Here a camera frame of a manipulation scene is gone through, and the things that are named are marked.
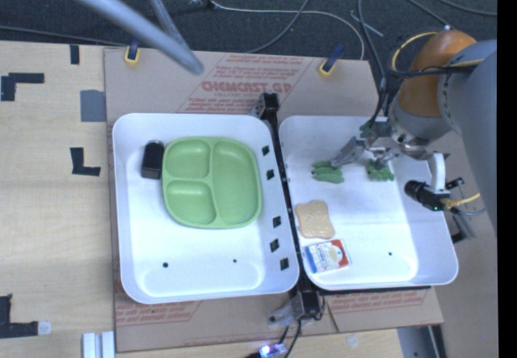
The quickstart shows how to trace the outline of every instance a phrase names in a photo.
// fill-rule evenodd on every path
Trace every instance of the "robotic arm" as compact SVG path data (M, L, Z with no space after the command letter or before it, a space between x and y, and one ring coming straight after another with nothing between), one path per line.
M435 154L427 147L454 130L463 139L497 233L497 41L476 42L457 30L431 34L410 70L399 73L406 78L389 108L388 119L371 121L365 128L365 139L352 138L331 163L339 166L354 161L363 150L373 152L378 169L400 154L433 162ZM393 55L392 69L396 70L397 55L404 46ZM406 192L414 197L422 191L420 186L408 184Z

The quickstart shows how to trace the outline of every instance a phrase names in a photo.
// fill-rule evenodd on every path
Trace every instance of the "beige sponge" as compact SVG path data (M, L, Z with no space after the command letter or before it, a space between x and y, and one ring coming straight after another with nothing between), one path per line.
M332 238L334 227L329 217L329 208L323 200L298 204L295 213L300 224L300 233L305 238Z

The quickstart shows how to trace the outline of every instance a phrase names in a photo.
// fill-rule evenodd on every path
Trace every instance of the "yellow and blue clip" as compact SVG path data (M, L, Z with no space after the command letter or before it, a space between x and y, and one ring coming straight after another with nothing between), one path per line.
M332 74L336 61L343 56L344 52L345 45L339 44L338 47L332 53L332 55L330 55L330 57L326 61L323 61L320 67L317 69L317 72L320 74L320 76L326 78L330 74Z
M140 49L138 48L139 44L140 41L136 37L133 37L131 44L126 48L124 61L128 65L136 65L138 63L138 60L140 59Z

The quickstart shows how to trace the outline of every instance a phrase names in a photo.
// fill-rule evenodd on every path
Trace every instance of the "white plastic tray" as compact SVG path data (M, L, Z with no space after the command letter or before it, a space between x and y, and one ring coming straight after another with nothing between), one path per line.
M366 163L372 154L343 166L344 183L313 179L311 165L334 157L348 140L359 138L367 117L292 116L280 125L293 209L299 203L324 200L335 229L345 243L350 265L312 273L316 286L327 290L400 288L447 284L458 270L445 218L411 200L404 193L408 180L430 182L426 162L401 156L389 165L394 181L368 178ZM324 240L298 233L301 247Z
M154 304L284 293L294 286L300 269L271 134L261 120L128 114L116 121L112 136L120 272L130 297ZM141 177L144 148L152 140L167 144L193 136L227 137L254 151L263 193L255 221L236 229L203 230L170 217L162 182ZM268 171L274 174L270 179Z

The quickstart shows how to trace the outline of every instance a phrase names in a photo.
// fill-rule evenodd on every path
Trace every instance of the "green bowl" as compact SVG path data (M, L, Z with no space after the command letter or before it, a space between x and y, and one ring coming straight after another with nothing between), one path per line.
M205 229L248 225L262 209L254 153L239 141L184 137L165 149L163 196L180 224Z

